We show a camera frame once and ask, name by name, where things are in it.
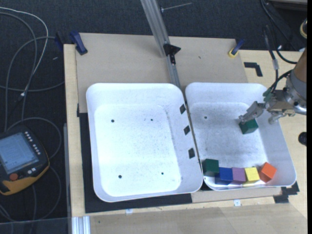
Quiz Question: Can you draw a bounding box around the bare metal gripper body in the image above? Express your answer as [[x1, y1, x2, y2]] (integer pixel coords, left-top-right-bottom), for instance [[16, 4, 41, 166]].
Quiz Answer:
[[264, 85, 308, 117]]

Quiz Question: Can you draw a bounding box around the orange cube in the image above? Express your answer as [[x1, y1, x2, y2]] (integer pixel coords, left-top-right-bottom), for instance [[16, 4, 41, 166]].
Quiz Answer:
[[258, 161, 277, 183]]

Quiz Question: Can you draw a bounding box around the yellow cube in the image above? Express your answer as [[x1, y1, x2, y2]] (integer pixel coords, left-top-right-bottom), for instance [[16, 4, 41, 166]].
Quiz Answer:
[[244, 167, 261, 184]]

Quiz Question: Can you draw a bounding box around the purple cube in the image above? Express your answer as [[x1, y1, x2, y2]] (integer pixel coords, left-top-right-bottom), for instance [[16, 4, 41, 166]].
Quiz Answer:
[[231, 167, 247, 183]]

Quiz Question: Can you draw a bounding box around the blue cube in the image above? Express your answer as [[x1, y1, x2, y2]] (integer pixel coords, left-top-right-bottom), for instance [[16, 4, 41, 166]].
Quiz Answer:
[[214, 167, 234, 186]]

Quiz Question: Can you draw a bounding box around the white plastic tray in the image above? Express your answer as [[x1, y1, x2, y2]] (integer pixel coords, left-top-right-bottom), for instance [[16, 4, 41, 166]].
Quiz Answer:
[[85, 82, 204, 203], [184, 82, 297, 192]]

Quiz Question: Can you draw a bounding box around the green cube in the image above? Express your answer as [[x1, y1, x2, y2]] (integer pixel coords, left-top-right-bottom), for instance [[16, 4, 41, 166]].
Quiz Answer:
[[238, 118, 259, 135], [202, 158, 220, 176]]

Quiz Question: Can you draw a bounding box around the brown cardboard board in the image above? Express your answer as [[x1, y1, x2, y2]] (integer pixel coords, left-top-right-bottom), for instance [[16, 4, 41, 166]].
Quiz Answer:
[[75, 32, 281, 204]]

